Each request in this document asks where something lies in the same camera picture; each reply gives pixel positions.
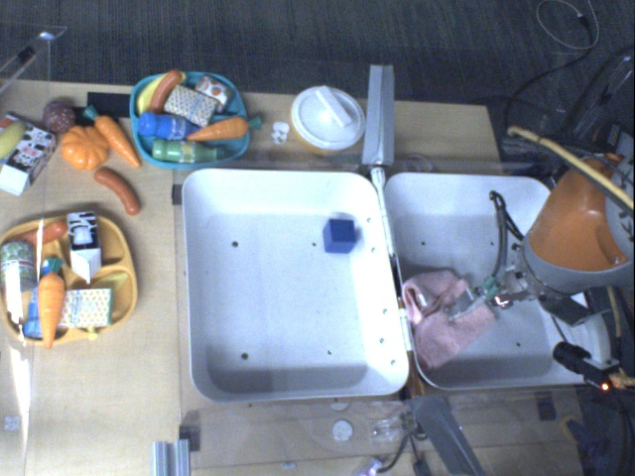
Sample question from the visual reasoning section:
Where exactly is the green patterned can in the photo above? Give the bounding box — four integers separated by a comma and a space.
0, 240, 39, 293

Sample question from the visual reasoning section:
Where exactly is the yellow corn cob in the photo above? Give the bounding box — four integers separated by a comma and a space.
0, 120, 27, 161

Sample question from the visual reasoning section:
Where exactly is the black cylinder on white bracket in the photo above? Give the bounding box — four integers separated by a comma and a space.
552, 308, 622, 390

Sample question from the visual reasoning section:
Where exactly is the blue divided plate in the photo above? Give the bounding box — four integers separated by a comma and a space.
128, 70, 252, 170

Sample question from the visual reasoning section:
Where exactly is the blue cube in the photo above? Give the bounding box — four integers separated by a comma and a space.
321, 217, 360, 255

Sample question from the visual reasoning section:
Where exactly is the orange carrot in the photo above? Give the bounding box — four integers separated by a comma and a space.
37, 258, 67, 351
82, 105, 143, 170
187, 114, 262, 144

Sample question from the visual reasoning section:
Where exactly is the clear plastic bottle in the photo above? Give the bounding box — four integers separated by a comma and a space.
368, 414, 414, 443

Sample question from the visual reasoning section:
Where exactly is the small white milk carton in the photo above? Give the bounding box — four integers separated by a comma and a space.
65, 210, 104, 286

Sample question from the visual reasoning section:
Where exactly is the pink cloth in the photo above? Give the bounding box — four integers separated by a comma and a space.
401, 270, 498, 372

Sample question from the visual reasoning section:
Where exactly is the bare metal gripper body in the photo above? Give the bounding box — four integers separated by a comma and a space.
483, 268, 553, 312

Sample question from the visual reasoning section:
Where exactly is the yellow divided plate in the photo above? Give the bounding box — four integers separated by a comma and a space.
0, 215, 139, 349

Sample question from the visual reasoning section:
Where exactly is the orange sausage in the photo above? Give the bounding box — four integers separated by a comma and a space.
19, 219, 69, 247
93, 166, 143, 217
149, 69, 185, 114

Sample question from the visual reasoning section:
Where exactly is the brown ball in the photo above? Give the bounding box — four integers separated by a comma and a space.
41, 99, 77, 135

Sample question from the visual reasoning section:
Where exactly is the cow print milk carton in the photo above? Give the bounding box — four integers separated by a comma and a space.
0, 111, 58, 198

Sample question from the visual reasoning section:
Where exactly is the small can with orange print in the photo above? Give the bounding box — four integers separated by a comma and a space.
193, 75, 235, 114

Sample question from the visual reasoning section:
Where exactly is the yellow bowl with white lid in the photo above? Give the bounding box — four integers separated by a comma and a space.
290, 84, 367, 157

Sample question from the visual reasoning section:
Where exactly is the green bottle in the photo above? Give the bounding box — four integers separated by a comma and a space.
150, 138, 225, 165

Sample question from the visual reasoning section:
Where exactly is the blue bottle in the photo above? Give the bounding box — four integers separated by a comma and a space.
137, 111, 202, 141
21, 285, 47, 341

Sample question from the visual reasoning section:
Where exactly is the white plastic tray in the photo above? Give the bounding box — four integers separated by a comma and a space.
181, 168, 411, 406
384, 172, 599, 392

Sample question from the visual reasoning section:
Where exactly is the yellow banana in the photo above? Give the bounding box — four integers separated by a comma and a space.
135, 73, 188, 116

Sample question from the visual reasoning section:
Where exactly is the patterned white carton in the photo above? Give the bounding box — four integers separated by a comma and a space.
58, 288, 114, 329
163, 84, 220, 129

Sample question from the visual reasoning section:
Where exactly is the orange pumpkin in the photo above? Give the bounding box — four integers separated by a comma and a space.
60, 125, 112, 172

